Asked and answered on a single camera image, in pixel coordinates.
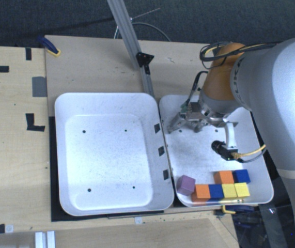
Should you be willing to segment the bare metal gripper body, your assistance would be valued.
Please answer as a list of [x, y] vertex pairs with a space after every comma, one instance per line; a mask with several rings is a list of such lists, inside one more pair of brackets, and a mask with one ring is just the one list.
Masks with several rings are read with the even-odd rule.
[[238, 108], [236, 102], [190, 102], [180, 112], [180, 126], [224, 127], [226, 118]]

